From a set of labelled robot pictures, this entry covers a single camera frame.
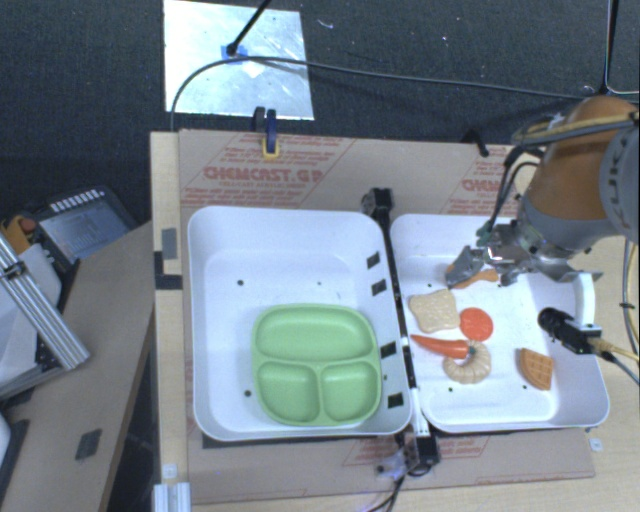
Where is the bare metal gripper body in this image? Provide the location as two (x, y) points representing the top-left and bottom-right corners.
(481, 222), (604, 284)

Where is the orange toy chicken drumstick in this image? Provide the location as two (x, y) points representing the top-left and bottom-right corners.
(447, 267), (501, 292)

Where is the beige toy bread slice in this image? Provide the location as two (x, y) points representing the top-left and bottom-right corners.
(407, 288), (462, 335)

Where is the orange round toy slice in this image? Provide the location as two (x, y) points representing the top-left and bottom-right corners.
(458, 306), (495, 343)

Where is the thin black and white rod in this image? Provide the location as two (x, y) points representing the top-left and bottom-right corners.
(378, 209), (428, 437)

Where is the orange toy carrot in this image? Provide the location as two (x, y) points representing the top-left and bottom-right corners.
(409, 333), (475, 361)

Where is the orange toy waffle piece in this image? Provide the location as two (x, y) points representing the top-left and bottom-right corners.
(515, 347), (555, 392)

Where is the beige toy croissant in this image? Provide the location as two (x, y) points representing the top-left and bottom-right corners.
(442, 340), (493, 386)

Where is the white plastic tray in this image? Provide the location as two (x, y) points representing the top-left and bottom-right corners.
(389, 213), (612, 435)
(187, 205), (414, 443)

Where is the brown cardboard board red print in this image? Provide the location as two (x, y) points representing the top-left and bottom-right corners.
(178, 128), (597, 506)

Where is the green divided plate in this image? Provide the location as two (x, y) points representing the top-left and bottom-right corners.
(250, 303), (384, 428)

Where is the black cylinder on white bracket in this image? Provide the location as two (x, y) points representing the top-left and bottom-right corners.
(537, 272), (604, 357)

